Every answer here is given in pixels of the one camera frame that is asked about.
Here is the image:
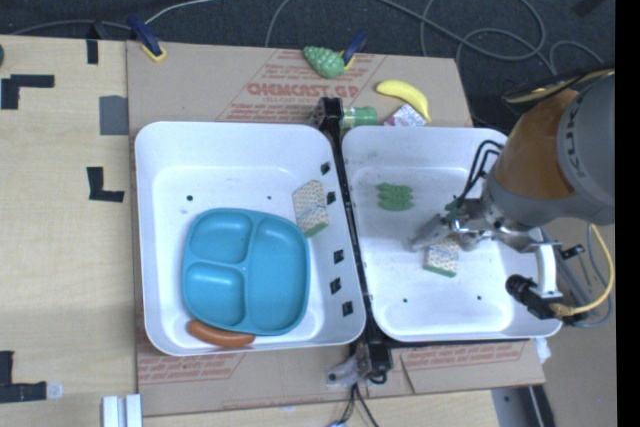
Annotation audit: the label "blue divided plate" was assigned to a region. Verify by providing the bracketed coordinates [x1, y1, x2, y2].
[180, 207, 312, 337]

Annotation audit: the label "thin black rod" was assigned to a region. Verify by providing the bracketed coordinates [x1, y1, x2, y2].
[325, 97, 383, 366]

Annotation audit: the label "orange sausage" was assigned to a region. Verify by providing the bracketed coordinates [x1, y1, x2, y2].
[186, 318, 258, 350]

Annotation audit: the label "black cylinder on white bracket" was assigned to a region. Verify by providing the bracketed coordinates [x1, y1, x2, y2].
[504, 240, 584, 321]

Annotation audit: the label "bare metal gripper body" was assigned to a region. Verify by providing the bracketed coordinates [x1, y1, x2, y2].
[448, 196, 504, 237]

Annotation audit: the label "white plastic tray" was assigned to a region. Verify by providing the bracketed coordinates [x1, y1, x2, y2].
[133, 120, 368, 358]
[340, 124, 564, 344]

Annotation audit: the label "white and green carton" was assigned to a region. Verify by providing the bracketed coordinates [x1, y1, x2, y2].
[422, 237, 461, 279]
[291, 179, 331, 239]

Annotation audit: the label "green pea pods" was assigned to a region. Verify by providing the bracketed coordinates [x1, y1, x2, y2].
[374, 182, 416, 213]

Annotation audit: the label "yellow banana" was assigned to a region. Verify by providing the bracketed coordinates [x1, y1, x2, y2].
[375, 79, 433, 123]

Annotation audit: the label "green bottle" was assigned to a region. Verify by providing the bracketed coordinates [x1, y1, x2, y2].
[342, 105, 379, 131]

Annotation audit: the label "white and pink carton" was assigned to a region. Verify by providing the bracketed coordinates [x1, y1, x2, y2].
[383, 103, 428, 128]

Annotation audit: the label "green grapes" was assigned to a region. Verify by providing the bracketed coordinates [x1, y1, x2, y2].
[302, 45, 348, 80]

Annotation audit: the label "brown cardboard board red print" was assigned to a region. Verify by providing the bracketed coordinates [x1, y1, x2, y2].
[125, 39, 547, 417]

